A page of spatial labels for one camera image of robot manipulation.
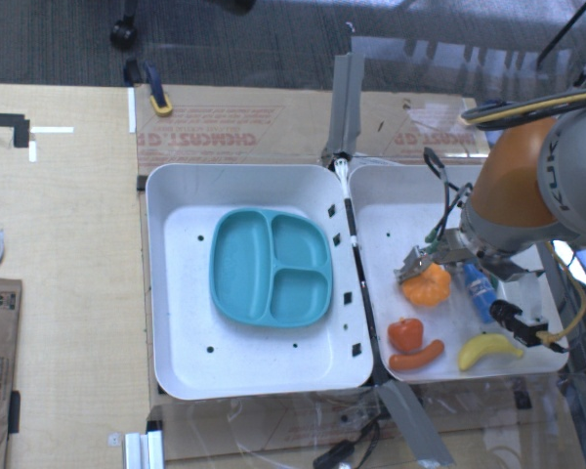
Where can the white plastic tray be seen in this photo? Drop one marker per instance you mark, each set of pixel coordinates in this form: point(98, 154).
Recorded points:
point(400, 203)
point(185, 350)

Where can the orange toy sausage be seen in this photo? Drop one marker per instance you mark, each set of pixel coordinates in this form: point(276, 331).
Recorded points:
point(415, 358)

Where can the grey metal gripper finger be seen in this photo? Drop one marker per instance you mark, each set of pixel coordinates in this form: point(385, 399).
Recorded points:
point(419, 253)
point(406, 271)

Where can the thin black and white rod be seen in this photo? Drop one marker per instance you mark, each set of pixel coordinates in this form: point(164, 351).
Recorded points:
point(356, 257)

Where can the blue plastic bottle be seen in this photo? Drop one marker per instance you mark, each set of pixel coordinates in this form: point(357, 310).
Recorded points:
point(481, 296)

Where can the teal divided plate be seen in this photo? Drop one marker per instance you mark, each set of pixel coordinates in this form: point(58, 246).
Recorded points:
point(241, 262)

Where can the yellow banana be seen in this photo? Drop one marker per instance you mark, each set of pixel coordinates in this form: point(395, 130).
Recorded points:
point(483, 346)

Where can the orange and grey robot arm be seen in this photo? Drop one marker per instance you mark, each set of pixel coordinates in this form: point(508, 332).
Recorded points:
point(517, 183)

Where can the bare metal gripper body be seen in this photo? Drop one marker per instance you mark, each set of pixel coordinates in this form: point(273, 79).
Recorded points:
point(456, 248)

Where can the orange toy pumpkin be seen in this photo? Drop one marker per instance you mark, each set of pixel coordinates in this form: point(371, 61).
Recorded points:
point(427, 288)

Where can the red toy bell pepper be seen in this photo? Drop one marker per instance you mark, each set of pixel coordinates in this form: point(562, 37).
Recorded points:
point(405, 334)

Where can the brown cardboard board red print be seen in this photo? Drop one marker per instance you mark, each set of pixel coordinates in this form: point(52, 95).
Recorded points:
point(293, 125)

